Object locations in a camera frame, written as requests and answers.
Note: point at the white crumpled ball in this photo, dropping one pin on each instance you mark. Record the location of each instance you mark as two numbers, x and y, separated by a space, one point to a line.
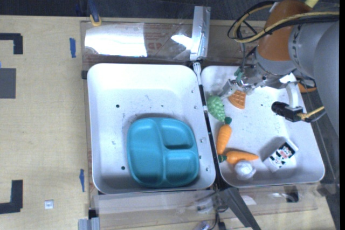
244 169

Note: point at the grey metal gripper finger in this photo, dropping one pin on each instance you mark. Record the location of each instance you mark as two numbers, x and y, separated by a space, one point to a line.
228 88
248 89

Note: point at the black cylinder on white bracket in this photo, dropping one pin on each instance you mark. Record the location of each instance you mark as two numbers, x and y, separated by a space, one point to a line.
287 110

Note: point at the orange pizza slice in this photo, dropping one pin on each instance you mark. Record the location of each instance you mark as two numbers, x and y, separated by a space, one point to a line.
238 99

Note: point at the blue divided plate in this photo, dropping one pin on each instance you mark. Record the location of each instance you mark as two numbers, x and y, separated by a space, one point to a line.
151 153

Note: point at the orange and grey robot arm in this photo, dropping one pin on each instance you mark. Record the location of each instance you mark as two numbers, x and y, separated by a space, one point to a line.
304 45

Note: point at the white plastic tray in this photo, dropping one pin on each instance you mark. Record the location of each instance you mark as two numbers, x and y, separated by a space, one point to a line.
258 126
151 89

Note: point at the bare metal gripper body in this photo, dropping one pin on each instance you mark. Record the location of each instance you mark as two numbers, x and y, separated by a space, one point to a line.
254 78

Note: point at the green grapes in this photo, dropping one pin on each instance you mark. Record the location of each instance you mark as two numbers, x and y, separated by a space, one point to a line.
216 107

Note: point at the white cow print carton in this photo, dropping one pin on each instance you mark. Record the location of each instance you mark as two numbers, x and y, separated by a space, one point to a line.
281 156

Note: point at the orange carrot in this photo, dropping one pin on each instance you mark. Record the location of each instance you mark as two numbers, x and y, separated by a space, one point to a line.
240 157
223 137

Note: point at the small white square tag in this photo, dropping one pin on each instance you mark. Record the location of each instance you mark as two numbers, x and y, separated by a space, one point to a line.
49 204

